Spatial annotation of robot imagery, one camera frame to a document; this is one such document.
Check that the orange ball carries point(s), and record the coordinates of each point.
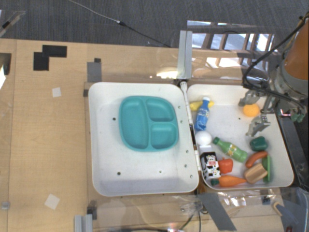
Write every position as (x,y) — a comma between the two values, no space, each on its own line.
(251,110)

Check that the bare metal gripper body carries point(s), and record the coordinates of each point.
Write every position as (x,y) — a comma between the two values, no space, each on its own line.
(268,104)

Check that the green pepper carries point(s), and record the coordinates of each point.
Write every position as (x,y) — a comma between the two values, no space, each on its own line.
(258,144)

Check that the cow print carton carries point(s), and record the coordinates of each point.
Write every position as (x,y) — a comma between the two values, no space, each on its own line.
(211,167)

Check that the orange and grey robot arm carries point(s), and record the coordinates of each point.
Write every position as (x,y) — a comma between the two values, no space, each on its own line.
(295,59)

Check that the white egg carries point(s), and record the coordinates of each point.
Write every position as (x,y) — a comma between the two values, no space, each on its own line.
(203,138)

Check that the green flat slice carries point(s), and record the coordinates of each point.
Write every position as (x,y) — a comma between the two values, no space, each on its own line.
(268,169)

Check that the yellow banana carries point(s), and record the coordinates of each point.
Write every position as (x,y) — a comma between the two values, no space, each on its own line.
(193,105)

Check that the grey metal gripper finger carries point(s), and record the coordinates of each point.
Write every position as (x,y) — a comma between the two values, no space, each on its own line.
(257,126)
(248,98)

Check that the teal divided plate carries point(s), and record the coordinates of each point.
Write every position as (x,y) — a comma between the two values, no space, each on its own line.
(135,124)

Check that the red pepper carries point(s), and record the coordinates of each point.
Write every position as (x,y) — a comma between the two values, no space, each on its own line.
(225,166)

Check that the blue bottle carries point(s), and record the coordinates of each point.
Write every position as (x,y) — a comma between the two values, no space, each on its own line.
(202,116)

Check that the brown bread loaf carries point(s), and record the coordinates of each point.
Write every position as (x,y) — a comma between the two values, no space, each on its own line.
(254,173)

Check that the orange carrot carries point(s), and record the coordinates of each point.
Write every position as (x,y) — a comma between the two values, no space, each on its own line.
(230,181)

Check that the white plastic tray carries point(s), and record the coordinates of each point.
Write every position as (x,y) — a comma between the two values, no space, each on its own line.
(144,173)
(229,127)

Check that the green bottle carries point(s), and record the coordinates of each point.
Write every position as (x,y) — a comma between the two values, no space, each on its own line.
(230,150)

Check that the orange sausage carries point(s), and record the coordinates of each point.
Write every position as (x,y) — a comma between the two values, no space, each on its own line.
(256,158)

